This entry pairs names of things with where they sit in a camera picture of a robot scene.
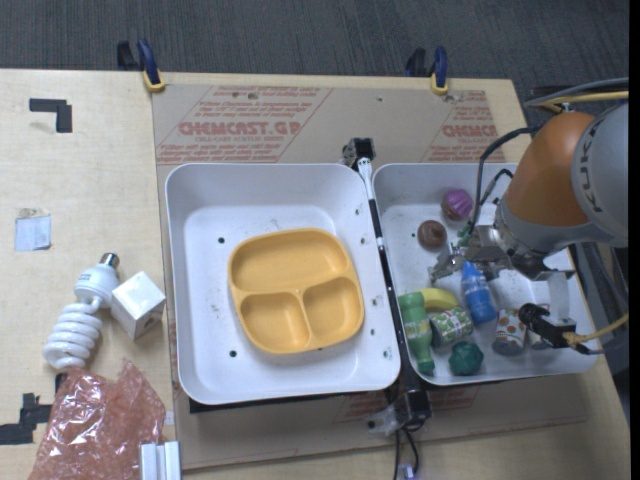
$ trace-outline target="green can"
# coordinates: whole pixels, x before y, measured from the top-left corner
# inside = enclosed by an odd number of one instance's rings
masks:
[[[461,306],[456,306],[441,313],[433,313],[429,319],[431,321],[431,330],[433,331],[431,341],[433,348],[446,347],[473,332],[471,316]]]

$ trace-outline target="dark gray floor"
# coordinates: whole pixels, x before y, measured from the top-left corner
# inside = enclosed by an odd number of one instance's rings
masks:
[[[0,0],[0,68],[115,70],[117,43],[145,37],[165,71],[403,76],[417,47],[444,46],[449,76],[509,78],[524,102],[541,86],[628,77],[629,11],[630,0]],[[628,408],[628,371],[616,380]]]

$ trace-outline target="blue clamp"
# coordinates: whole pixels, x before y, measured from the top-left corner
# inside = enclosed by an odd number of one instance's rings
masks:
[[[406,76],[431,78],[431,90],[439,96],[447,94],[447,52],[444,46],[436,48],[435,60],[429,70],[425,68],[425,57],[424,48],[417,48],[405,66]]]
[[[142,77],[147,89],[150,92],[160,92],[167,85],[158,69],[153,50],[146,39],[138,41],[138,54],[140,64],[138,64],[131,53],[129,41],[118,43],[118,69],[125,71],[142,71]]]

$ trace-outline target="green bottle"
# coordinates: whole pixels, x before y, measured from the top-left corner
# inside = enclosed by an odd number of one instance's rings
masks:
[[[430,349],[433,331],[424,309],[424,297],[420,292],[407,293],[398,297],[398,304],[409,350],[418,360],[418,371],[431,375],[436,367]]]

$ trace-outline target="yellow divided plate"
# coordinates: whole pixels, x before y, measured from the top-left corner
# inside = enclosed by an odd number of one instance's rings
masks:
[[[322,229],[256,236],[231,253],[229,286],[258,348],[292,354],[335,345],[362,326],[360,283],[344,246]]]

